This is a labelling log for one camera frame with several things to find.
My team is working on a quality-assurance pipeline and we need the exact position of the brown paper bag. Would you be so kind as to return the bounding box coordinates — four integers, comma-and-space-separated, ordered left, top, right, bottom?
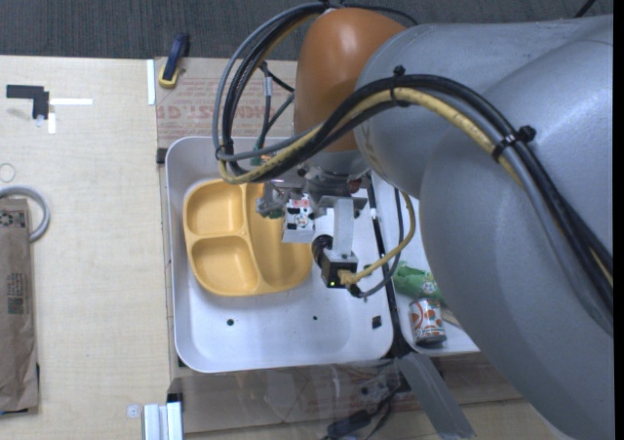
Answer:
0, 198, 41, 415

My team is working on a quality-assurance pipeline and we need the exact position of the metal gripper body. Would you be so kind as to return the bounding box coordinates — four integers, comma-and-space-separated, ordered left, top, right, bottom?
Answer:
254, 165, 370, 220

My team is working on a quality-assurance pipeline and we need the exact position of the white printed carton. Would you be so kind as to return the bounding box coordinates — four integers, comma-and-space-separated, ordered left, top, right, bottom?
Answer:
281, 195, 317, 246

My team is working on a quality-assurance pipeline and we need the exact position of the green packet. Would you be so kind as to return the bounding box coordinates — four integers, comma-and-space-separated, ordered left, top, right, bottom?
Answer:
392, 260, 448, 305

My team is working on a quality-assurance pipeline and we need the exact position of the yellow divided plate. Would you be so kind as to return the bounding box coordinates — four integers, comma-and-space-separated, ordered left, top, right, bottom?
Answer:
182, 179, 315, 298

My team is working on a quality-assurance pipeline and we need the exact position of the white can with orange print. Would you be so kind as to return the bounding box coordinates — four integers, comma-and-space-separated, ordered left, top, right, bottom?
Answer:
408, 298, 449, 347

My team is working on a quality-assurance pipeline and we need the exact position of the white plastic tray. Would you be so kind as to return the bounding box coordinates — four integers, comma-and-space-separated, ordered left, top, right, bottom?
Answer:
367, 173, 482, 357
164, 136, 396, 375

